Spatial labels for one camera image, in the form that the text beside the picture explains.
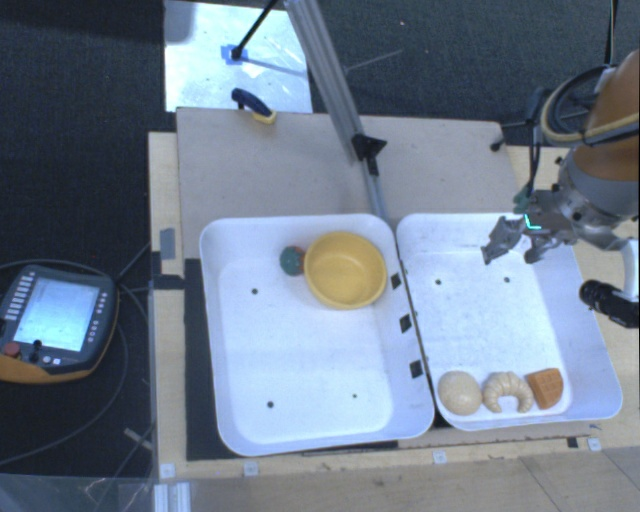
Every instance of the tray hole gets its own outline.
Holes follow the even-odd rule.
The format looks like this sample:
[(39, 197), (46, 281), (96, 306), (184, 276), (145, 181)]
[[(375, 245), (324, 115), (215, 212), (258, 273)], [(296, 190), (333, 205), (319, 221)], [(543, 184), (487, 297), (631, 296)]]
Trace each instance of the tray hole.
[(407, 332), (409, 329), (411, 329), (411, 315), (409, 315), (409, 313), (407, 313), (400, 319), (400, 329), (402, 330), (402, 332)]
[(398, 273), (393, 274), (391, 276), (391, 286), (393, 286), (393, 289), (395, 290), (401, 284), (402, 284), (402, 281), (400, 280), (400, 274)]
[(422, 361), (418, 359), (417, 361), (411, 363), (409, 365), (409, 370), (411, 370), (411, 377), (414, 379), (420, 377), (420, 375), (423, 375), (424, 371), (422, 370)]

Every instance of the croissant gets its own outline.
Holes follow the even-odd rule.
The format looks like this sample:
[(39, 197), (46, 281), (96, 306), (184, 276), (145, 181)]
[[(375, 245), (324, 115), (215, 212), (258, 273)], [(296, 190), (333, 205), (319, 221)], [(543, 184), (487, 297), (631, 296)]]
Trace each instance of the croissant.
[(490, 411), (502, 412), (498, 398), (507, 395), (518, 399), (518, 412), (527, 412), (533, 405), (533, 391), (529, 384), (513, 372), (494, 373), (484, 386), (484, 405)]

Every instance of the wooden table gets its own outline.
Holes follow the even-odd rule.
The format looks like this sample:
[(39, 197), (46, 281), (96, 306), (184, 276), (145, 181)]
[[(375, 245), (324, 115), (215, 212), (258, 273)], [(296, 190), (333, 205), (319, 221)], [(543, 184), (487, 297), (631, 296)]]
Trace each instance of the wooden table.
[[(204, 123), (206, 128), (208, 114), (189, 112), (187, 119), (190, 115), (195, 116), (190, 122), (195, 120)], [(318, 116), (314, 115), (314, 120), (310, 122), (316, 123)], [(276, 124), (295, 127), (301, 119), (296, 118), (291, 124), (288, 122), (290, 120), (283, 122), (282, 117), (287, 116), (281, 116)], [(320, 125), (326, 131), (329, 121), (324, 117)], [(219, 116), (216, 119), (216, 122), (220, 122)], [(482, 152), (482, 148), (498, 138), (500, 131), (497, 125), (394, 118), (364, 118), (363, 122), (368, 130), (375, 129), (370, 133), (372, 136), (381, 136), (385, 127), (389, 127), (390, 133), (382, 133), (382, 138), (391, 135), (392, 139), (400, 137), (402, 140), (401, 144), (395, 144), (396, 149), (389, 150), (386, 158), (383, 158), (384, 151), (381, 154), (379, 161), (383, 177), (385, 170), (393, 169), (398, 158), (417, 159), (418, 163), (414, 164), (427, 169), (425, 173), (429, 173), (432, 185), (434, 180), (442, 179), (443, 187), (460, 187), (461, 195), (464, 195), (465, 190), (466, 193), (473, 191), (473, 182), (469, 180), (473, 179), (474, 172), (478, 173), (481, 169), (487, 173), (497, 165), (496, 173), (502, 187), (495, 190), (494, 203), (474, 203), (472, 197), (471, 200), (465, 198), (447, 202), (447, 205), (451, 205), (449, 210), (439, 203), (436, 211), (505, 211), (509, 208), (510, 197), (526, 181), (527, 148), (506, 148), (495, 155)], [(254, 122), (240, 121), (240, 125), (248, 130), (262, 130), (262, 127), (251, 123)], [(181, 123), (179, 112), (179, 134), (181, 125), (186, 126), (184, 122)], [(415, 140), (412, 137), (397, 133), (398, 130), (402, 131), (403, 126), (414, 132), (424, 130), (422, 134), (414, 134), (417, 137), (415, 140), (423, 140), (424, 145), (413, 147)], [(436, 144), (429, 143), (430, 132), (437, 139)], [(195, 147), (201, 144), (202, 158), (206, 161), (216, 148), (229, 143), (211, 140), (206, 130), (203, 136), (205, 139), (209, 137), (208, 144), (190, 137), (180, 144), (181, 150), (184, 150), (185, 144)], [(389, 148), (393, 147), (393, 142), (390, 141)], [(179, 169), (178, 146), (178, 136), (174, 133), (149, 135), (152, 248), (160, 251), (161, 232), (169, 230), (175, 234), (175, 255), (161, 261), (161, 270), (163, 274), (183, 276), (185, 254), (194, 257), (194, 251), (197, 250), (194, 249), (193, 237), (194, 233), (199, 233), (199, 226), (184, 224), (181, 200), (185, 201), (185, 190), (183, 184), (181, 194), (182, 169)], [(328, 158), (344, 159), (337, 144), (336, 147), (336, 154)], [(443, 154), (446, 158), (437, 157)], [(538, 188), (548, 187), (555, 181), (557, 166), (554, 161), (563, 154), (564, 150), (543, 150)], [(393, 219), (419, 208), (415, 195), (407, 196), (407, 201), (402, 200), (403, 194), (410, 194), (419, 186), (420, 180), (426, 179), (426, 174), (414, 172), (415, 165), (403, 165), (401, 174), (395, 175), (393, 183), (383, 181), (388, 207), (392, 204), (389, 210)], [(511, 177), (504, 176), (505, 165), (509, 173), (512, 172), (511, 168), (515, 171)], [(389, 170), (387, 176), (393, 175), (396, 169)], [(491, 183), (495, 177), (485, 175), (484, 179)], [(232, 181), (225, 183), (225, 186), (229, 186)], [(433, 185), (427, 193), (438, 195), (437, 185)], [(354, 194), (354, 201), (344, 211), (338, 209), (333, 213), (366, 211), (366, 195), (361, 191)], [(217, 210), (211, 215), (224, 216), (229, 212), (229, 216), (232, 216), (243, 211), (250, 214), (251, 208), (242, 208), (242, 202), (250, 200), (246, 194), (236, 197), (231, 194), (225, 199), (226, 203), (223, 201), (218, 204)], [(329, 208), (335, 210), (335, 205), (329, 205)], [(185, 231), (187, 242), (183, 238)], [(619, 232), (624, 236), (638, 236), (636, 224), (622, 226)], [(619, 254), (605, 254), (580, 243), (576, 246), (576, 256), (585, 279), (597, 278), (611, 283), (622, 281)], [(346, 507), (349, 510), (395, 510), (394, 507), (398, 510), (441, 510), (442, 507), (448, 507), (449, 510), (489, 510), (490, 504), (497, 499), (497, 503), (507, 507), (505, 510), (582, 510), (580, 507), (583, 504), (586, 507), (584, 510), (598, 510), (593, 507), (608, 503), (609, 492), (617, 494), (617, 503), (621, 505), (634, 503), (633, 500), (640, 501), (638, 333), (625, 330), (601, 315), (598, 323), (624, 394), (622, 410), (611, 420), (595, 424), (532, 425), (478, 433), (440, 429), (429, 431), (419, 439), (401, 441), (396, 450), (264, 457), (250, 461), (257, 462), (260, 477), (247, 479), (243, 478), (247, 471), (247, 459), (186, 460), (183, 292), (154, 290), (152, 313), (159, 474), (164, 482), (197, 481), (198, 493), (197, 499), (193, 500), (194, 507), (199, 503), (211, 510), (211, 504), (218, 503), (219, 506), (225, 504), (224, 510), (337, 510), (346, 507), (342, 505), (345, 500), (353, 499), (353, 507)], [(579, 439), (578, 448), (568, 447), (568, 437)], [(587, 438), (597, 438), (604, 451), (592, 453)], [(449, 463), (444, 466), (434, 463), (442, 452)], [(564, 479), (564, 483), (560, 485), (558, 479)], [(435, 486), (425, 487), (427, 481)], [(573, 491), (569, 489), (577, 493), (575, 500), (571, 497)], [(255, 498), (254, 492), (260, 493), (261, 498)], [(528, 496), (526, 500), (521, 503), (513, 501), (518, 496), (522, 498), (523, 494)], [(558, 506), (559, 503), (569, 508)]]

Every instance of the metal bracket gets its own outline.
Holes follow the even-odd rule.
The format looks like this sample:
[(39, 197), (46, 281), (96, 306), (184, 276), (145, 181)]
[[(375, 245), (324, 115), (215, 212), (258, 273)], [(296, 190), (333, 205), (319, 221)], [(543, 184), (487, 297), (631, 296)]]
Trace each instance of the metal bracket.
[(176, 466), (175, 464), (167, 463), (160, 464), (160, 478), (175, 478), (176, 477)]
[(447, 454), (444, 450), (434, 450), (433, 451), (433, 463), (434, 464), (446, 464), (447, 463)]
[(357, 150), (352, 139), (361, 139), (363, 154), (367, 151), (374, 152), (376, 149), (379, 151), (384, 144), (371, 142), (375, 139), (361, 135), (364, 128), (318, 2), (317, 0), (285, 0), (284, 5), (307, 58), (307, 64), (320, 91), (322, 101), (347, 153), (347, 158), (352, 163), (357, 156), (363, 162), (363, 172), (373, 213), (386, 221), (387, 212), (378, 182), (379, 172), (375, 155), (366, 158), (365, 169), (365, 157), (356, 155)]
[(153, 487), (154, 512), (191, 512), (191, 484), (157, 484)]
[(379, 176), (378, 163), (376, 162), (376, 156), (387, 145), (386, 140), (374, 139), (363, 133), (356, 133), (351, 138), (351, 144), (356, 152), (358, 160), (367, 161), (367, 167), (371, 176)]
[(248, 460), (245, 462), (242, 469), (242, 473), (245, 477), (258, 476), (260, 474), (260, 468), (255, 460)]
[(513, 249), (520, 241), (524, 230), (522, 219), (507, 220), (504, 215), (500, 217), (489, 234), (489, 243), (481, 247), (485, 265)]
[(600, 444), (600, 439), (598, 439), (597, 437), (587, 438), (587, 444), (589, 445), (589, 450), (591, 450), (592, 452), (602, 451), (602, 445)]

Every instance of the toy food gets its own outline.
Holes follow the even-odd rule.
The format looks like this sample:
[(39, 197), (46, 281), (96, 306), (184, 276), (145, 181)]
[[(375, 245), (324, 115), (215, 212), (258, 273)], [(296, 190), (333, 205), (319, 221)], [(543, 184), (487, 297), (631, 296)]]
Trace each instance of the toy food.
[(438, 396), (442, 405), (460, 416), (473, 414), (482, 403), (482, 392), (476, 380), (467, 372), (457, 370), (440, 378)]
[(549, 409), (562, 397), (564, 383), (557, 368), (547, 368), (527, 375), (527, 382), (533, 390), (533, 396), (540, 409)]
[(518, 399), (518, 412), (527, 412), (533, 405), (533, 391), (525, 381), (513, 372), (494, 373), (484, 386), (484, 405), (492, 412), (502, 412), (498, 398), (507, 395)]

